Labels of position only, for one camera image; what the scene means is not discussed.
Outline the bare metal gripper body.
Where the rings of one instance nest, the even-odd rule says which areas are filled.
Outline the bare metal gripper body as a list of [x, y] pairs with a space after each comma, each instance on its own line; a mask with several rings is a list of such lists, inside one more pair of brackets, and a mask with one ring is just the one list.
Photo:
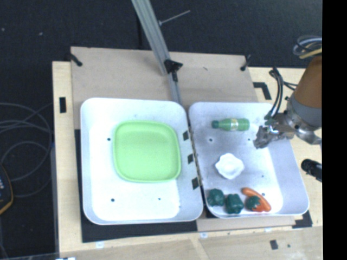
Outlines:
[[315, 134], [318, 126], [310, 125], [295, 112], [278, 113], [267, 120], [268, 132], [277, 139], [292, 139], [297, 136], [310, 145], [321, 145], [322, 139]]

